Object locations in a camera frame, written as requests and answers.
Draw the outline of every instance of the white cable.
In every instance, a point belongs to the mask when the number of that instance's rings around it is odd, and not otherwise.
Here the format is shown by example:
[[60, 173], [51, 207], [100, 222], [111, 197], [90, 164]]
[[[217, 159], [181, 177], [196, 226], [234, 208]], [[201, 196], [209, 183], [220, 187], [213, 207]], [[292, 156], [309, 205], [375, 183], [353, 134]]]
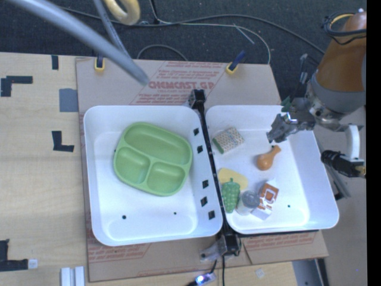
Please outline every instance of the white cable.
[[138, 67], [133, 60], [127, 58], [125, 53], [121, 52], [100, 34], [96, 33], [96, 31], [69, 13], [63, 11], [55, 4], [47, 0], [6, 1], [15, 4], [16, 6], [38, 17], [41, 17], [61, 30], [71, 34], [85, 45], [93, 48], [96, 52], [102, 53], [105, 57], [113, 60], [113, 62], [124, 69], [142, 85], [146, 85], [149, 82], [149, 79], [144, 71]]

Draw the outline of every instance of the wooden surface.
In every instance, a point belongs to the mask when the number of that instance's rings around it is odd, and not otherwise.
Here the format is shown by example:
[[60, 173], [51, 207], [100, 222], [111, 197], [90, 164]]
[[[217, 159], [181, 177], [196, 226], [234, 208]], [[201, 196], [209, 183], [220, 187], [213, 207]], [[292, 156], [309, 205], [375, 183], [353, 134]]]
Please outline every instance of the wooden surface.
[[[0, 97], [0, 240], [10, 239], [8, 259], [37, 259], [38, 268], [0, 272], [0, 285], [59, 285], [60, 268], [85, 267], [86, 229], [78, 113], [62, 113], [59, 90], [77, 89], [75, 57], [0, 53], [0, 77], [33, 76]], [[74, 152], [53, 151], [60, 130]], [[257, 277], [261, 269], [264, 277]], [[218, 280], [210, 285], [222, 285]], [[153, 276], [103, 285], [186, 285], [198, 274]], [[292, 263], [225, 270], [226, 285], [293, 285]]]

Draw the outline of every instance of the cardboard box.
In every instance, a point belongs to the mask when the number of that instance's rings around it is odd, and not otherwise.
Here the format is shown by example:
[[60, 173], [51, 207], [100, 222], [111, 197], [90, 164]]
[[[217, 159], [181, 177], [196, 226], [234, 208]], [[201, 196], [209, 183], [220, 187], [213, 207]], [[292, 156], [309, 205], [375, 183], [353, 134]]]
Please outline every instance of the cardboard box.
[[[106, 61], [105, 70], [94, 70], [93, 58], [78, 58], [76, 64], [79, 97], [83, 187], [88, 244], [89, 280], [107, 281], [138, 276], [208, 271], [212, 263], [202, 263], [199, 252], [210, 247], [215, 237], [108, 247], [99, 243], [90, 222], [83, 115], [96, 105], [181, 105], [192, 89], [204, 89], [205, 108], [217, 104], [276, 105], [280, 103], [268, 65], [240, 65], [229, 76], [223, 63], [141, 61], [151, 78], [142, 87], [120, 68]], [[250, 266], [327, 256], [321, 231], [271, 234], [242, 238], [241, 253], [227, 260], [227, 267]]]

